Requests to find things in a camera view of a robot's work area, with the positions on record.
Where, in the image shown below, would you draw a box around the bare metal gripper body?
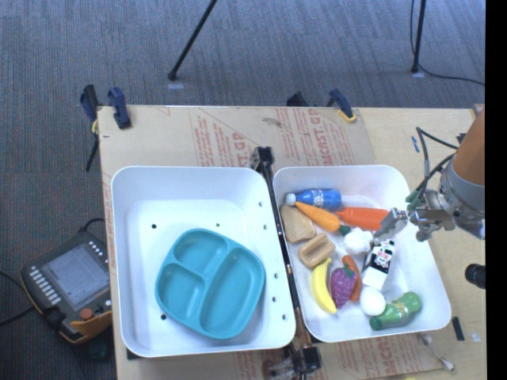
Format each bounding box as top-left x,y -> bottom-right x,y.
407,189 -> 486,241

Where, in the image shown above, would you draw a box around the white cauliflower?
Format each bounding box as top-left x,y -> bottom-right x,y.
342,226 -> 375,257

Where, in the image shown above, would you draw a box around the white plastic tray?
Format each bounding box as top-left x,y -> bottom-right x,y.
110,165 -> 298,359
272,164 -> 453,344

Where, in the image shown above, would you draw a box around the black and white milk carton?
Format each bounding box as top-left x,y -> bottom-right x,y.
360,238 -> 397,293

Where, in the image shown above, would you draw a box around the orange red sausage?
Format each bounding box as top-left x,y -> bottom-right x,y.
341,254 -> 364,302

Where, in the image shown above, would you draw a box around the orange carrot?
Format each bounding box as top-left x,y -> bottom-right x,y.
294,200 -> 352,237

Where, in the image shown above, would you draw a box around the blue bottle white cap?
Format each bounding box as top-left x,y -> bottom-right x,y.
285,188 -> 343,211

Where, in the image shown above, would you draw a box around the white egg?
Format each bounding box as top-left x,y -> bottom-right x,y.
358,286 -> 387,317

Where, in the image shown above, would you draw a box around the tan hot dog bun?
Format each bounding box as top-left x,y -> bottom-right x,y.
297,232 -> 337,269

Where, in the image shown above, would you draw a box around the purple grapes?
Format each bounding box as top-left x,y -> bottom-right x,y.
330,265 -> 357,310

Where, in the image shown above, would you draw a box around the green bottle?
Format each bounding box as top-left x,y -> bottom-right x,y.
368,291 -> 424,332

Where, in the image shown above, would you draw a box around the tan bread slice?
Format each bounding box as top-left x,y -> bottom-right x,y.
280,204 -> 317,245

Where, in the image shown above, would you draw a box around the yellow banana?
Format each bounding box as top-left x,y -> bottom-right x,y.
310,256 -> 338,316

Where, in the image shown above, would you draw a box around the brown cardboard board red print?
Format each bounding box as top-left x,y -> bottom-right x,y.
96,104 -> 448,380

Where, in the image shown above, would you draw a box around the blue divided plate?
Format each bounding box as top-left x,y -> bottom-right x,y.
154,228 -> 267,341

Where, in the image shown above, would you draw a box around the black cylinder on white bracket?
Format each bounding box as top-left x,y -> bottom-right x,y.
464,263 -> 486,291

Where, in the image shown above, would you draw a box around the black block with thin wires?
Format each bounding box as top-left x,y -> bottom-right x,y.
250,146 -> 276,173
290,344 -> 322,374

